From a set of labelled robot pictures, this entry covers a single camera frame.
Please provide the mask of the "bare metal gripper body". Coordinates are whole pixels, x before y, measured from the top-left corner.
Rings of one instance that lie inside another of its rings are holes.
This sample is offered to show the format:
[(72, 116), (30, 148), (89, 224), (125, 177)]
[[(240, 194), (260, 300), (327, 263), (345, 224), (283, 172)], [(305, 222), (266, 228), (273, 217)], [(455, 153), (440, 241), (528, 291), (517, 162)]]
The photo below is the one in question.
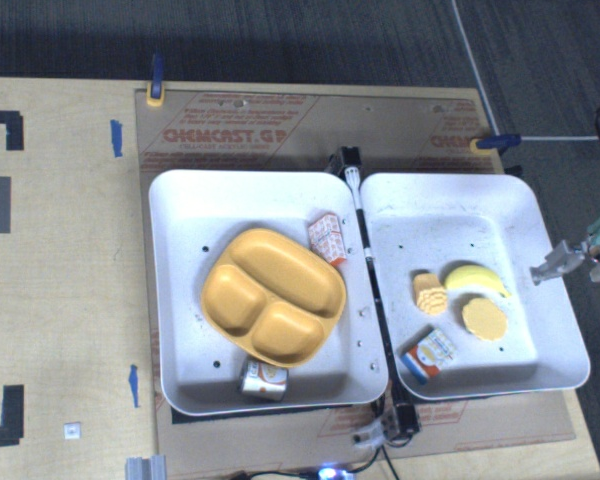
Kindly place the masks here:
[(594, 283), (600, 283), (600, 240), (589, 237), (585, 244), (587, 258), (593, 263), (589, 278)]

